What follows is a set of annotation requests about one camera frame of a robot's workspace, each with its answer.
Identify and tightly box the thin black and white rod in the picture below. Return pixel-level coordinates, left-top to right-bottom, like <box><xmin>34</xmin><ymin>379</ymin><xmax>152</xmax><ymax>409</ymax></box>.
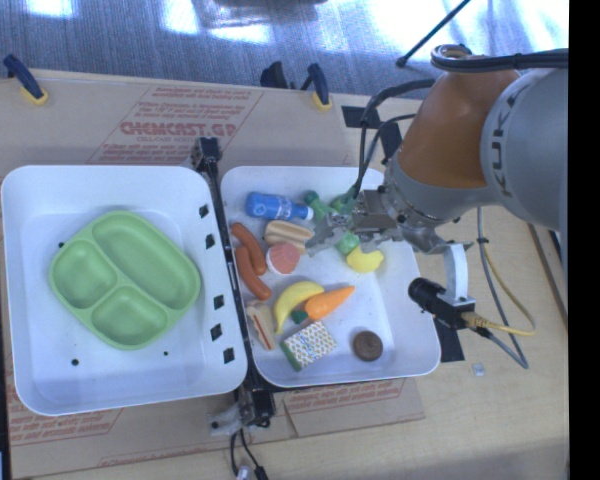
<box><xmin>204</xmin><ymin>160</ymin><xmax>257</xmax><ymax>395</ymax></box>

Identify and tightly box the yellow banana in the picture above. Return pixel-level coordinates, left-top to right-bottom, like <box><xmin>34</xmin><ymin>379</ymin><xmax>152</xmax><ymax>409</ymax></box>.
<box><xmin>272</xmin><ymin>280</ymin><xmax>326</xmax><ymax>336</ymax></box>

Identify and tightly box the orange sausage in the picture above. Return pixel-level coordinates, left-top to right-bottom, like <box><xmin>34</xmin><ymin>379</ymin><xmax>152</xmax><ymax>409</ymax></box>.
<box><xmin>234</xmin><ymin>245</ymin><xmax>273</xmax><ymax>302</ymax></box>
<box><xmin>229</xmin><ymin>221</ymin><xmax>269</xmax><ymax>277</ymax></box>

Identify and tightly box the pink and white round toy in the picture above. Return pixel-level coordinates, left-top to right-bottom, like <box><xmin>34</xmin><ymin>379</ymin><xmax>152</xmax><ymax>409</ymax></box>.
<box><xmin>265</xmin><ymin>241</ymin><xmax>302</xmax><ymax>276</ymax></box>

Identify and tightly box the yellow curved toy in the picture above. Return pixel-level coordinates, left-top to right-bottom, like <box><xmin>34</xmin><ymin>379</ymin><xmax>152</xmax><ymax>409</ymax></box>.
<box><xmin>345</xmin><ymin>245</ymin><xmax>385</xmax><ymax>275</ymax></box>

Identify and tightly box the white plastic tray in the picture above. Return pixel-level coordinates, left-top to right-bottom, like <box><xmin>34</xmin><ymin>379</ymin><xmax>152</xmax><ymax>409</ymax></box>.
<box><xmin>0</xmin><ymin>164</ymin><xmax>249</xmax><ymax>417</ymax></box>
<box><xmin>219</xmin><ymin>165</ymin><xmax>442</xmax><ymax>389</ymax></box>

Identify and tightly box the orange carrot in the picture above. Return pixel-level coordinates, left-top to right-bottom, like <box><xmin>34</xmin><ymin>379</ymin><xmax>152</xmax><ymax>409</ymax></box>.
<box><xmin>290</xmin><ymin>285</ymin><xmax>357</xmax><ymax>326</ymax></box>

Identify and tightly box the black block with thin wires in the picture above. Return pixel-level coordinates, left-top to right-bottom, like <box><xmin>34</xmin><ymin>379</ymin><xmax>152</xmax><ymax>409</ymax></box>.
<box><xmin>209</xmin><ymin>386</ymin><xmax>277</xmax><ymax>437</ymax></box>
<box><xmin>189</xmin><ymin>136</ymin><xmax>223</xmax><ymax>170</ymax></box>

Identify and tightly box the blue and white bottle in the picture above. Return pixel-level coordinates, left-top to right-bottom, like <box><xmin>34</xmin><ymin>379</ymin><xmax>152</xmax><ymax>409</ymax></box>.
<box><xmin>244</xmin><ymin>191</ymin><xmax>315</xmax><ymax>222</ymax></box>

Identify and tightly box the light green round toy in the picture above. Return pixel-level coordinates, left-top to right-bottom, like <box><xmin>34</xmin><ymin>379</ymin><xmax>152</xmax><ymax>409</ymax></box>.
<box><xmin>335</xmin><ymin>231</ymin><xmax>362</xmax><ymax>257</ymax></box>

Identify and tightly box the dark green toy vegetable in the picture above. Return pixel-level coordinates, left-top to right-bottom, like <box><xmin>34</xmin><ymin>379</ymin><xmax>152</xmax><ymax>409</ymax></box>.
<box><xmin>303</xmin><ymin>190</ymin><xmax>337</xmax><ymax>222</ymax></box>

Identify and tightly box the brown round biscuit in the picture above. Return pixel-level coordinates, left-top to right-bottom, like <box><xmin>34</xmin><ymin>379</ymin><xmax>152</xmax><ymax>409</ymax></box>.
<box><xmin>351</xmin><ymin>330</ymin><xmax>385</xmax><ymax>363</ymax></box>

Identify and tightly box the green divided plate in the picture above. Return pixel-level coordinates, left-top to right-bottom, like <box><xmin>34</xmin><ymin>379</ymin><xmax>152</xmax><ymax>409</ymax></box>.
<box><xmin>48</xmin><ymin>210</ymin><xmax>202</xmax><ymax>352</ymax></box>

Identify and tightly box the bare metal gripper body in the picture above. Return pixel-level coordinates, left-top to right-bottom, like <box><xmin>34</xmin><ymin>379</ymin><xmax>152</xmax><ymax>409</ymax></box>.
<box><xmin>348</xmin><ymin>187</ymin><xmax>452</xmax><ymax>256</ymax></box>

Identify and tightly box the black cylinder on white bracket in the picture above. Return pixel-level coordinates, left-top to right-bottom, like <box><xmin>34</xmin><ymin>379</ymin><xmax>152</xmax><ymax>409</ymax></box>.
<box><xmin>407</xmin><ymin>241</ymin><xmax>477</xmax><ymax>330</ymax></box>

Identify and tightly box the brown cardboard board red print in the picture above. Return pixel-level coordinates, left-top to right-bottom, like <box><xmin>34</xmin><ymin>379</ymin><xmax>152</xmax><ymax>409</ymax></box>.
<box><xmin>0</xmin><ymin>67</ymin><xmax>427</xmax><ymax>480</ymax></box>

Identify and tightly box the tan hot dog bun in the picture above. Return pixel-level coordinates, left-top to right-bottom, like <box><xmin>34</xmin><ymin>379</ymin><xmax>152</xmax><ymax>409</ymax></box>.
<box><xmin>263</xmin><ymin>219</ymin><xmax>315</xmax><ymax>255</ymax></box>

